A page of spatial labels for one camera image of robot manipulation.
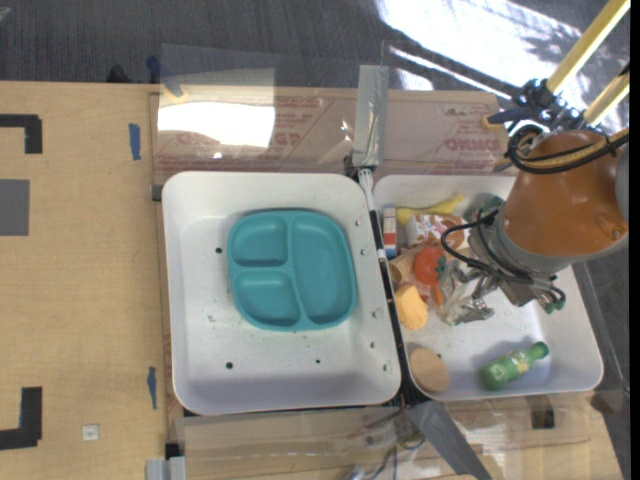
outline white square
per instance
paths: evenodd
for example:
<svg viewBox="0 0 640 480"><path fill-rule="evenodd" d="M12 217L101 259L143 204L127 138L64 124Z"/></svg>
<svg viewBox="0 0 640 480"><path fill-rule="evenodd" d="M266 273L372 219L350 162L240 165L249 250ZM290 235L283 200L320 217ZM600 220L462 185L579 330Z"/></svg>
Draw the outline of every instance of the white square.
<svg viewBox="0 0 640 480"><path fill-rule="evenodd" d="M83 425L83 441L97 441L98 439L100 439L100 425L98 425L97 423L92 423L91 425Z"/></svg>

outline black corner marker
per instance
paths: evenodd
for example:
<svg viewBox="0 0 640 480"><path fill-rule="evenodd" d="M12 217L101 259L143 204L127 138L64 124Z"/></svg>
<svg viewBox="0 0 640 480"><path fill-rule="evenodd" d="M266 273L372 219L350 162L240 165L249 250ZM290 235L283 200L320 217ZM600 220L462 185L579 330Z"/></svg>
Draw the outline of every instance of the black corner marker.
<svg viewBox="0 0 640 480"><path fill-rule="evenodd" d="M22 388L18 428L0 430L0 450L38 446L42 439L42 388Z"/></svg>
<svg viewBox="0 0 640 480"><path fill-rule="evenodd" d="M42 119L34 114L0 114L0 128L24 128L24 152L42 154Z"/></svg>

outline gray floor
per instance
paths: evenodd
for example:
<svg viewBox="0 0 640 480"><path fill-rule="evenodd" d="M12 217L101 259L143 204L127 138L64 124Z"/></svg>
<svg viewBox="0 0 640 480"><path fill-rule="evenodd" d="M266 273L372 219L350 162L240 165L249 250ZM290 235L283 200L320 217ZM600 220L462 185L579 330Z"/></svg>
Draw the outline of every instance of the gray floor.
<svg viewBox="0 0 640 480"><path fill-rule="evenodd" d="M101 82L120 64L149 81L163 43L377 62L381 45L407 57L405 88L479 87L509 95L551 74L607 0L0 0L0 79ZM584 108L630 56L625 17L565 94ZM603 124L628 124L628 98ZM591 275L619 360L600 406L630 477L629 254L582 265Z"/></svg>

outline green object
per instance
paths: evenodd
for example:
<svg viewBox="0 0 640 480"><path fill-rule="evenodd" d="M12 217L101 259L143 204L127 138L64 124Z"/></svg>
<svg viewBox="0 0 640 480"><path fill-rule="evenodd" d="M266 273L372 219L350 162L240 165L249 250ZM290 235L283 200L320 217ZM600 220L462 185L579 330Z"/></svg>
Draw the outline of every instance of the green object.
<svg viewBox="0 0 640 480"><path fill-rule="evenodd" d="M537 359L549 355L549 347L541 341L530 348L512 350L480 368L480 382L489 391L498 391L531 369Z"/></svg>

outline white plastic tray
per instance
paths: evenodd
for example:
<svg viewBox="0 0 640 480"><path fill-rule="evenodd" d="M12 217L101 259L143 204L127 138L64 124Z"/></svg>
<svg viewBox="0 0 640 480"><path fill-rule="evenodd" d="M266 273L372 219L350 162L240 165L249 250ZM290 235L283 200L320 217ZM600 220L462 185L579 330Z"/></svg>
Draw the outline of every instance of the white plastic tray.
<svg viewBox="0 0 640 480"><path fill-rule="evenodd" d="M465 200L457 208L462 214L478 194L508 196L514 178L498 176L387 176L374 187L381 212L388 206L424 208L459 193ZM450 388L429 394L437 400L478 400L517 395L588 391L603 375L603 363L573 270L558 274L556 285L567 294L562 311L547 315L537 303L517 308L500 292L485 298L496 314L486 321L451 327L434 313L418 331L402 329L408 353L418 346L442 356L451 375ZM477 371L488 361L514 348L544 341L550 355L520 379L501 391L489 392L477 380Z"/></svg>
<svg viewBox="0 0 640 480"><path fill-rule="evenodd" d="M364 194L331 174L187 172L162 192L173 384L202 415L380 404L400 385L400 367ZM340 325L266 331L237 311L227 237L261 209L315 210L334 219L357 279L353 314Z"/></svg>

